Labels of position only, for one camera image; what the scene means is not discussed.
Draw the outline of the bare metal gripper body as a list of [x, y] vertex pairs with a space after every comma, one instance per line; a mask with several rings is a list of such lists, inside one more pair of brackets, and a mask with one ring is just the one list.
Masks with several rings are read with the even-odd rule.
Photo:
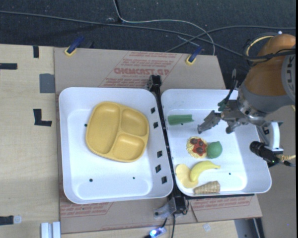
[[221, 119], [224, 121], [236, 120], [241, 125], [253, 124], [262, 126], [266, 114], [253, 108], [248, 101], [228, 100], [220, 104]]

